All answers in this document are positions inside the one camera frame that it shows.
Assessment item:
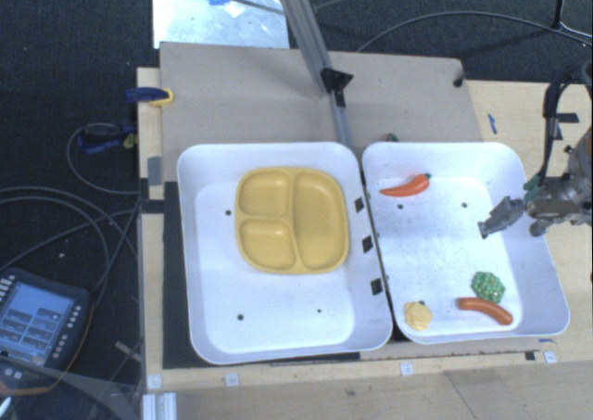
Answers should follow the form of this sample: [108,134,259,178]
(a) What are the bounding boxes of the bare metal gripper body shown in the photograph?
[524,159,593,227]

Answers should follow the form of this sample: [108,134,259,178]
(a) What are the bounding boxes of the green grapes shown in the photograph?
[470,271,507,305]

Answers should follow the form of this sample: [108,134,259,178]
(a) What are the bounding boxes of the white plastic tray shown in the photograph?
[176,141,395,366]
[360,141,571,346]

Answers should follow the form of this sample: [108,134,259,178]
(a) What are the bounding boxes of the red sausage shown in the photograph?
[457,296,514,327]

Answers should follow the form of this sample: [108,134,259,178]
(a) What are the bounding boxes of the orange carrot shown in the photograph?
[378,172,433,198]

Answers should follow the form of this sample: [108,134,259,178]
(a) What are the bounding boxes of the thin black rod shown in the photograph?
[357,148,397,341]

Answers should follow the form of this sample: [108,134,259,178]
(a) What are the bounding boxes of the yellow lumpy toy food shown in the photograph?
[403,299,434,333]

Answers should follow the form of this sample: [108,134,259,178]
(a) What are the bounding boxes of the yellow divided plate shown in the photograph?
[234,166,350,276]

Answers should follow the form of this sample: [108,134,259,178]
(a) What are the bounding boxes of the brown cardboard board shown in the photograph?
[158,41,544,363]

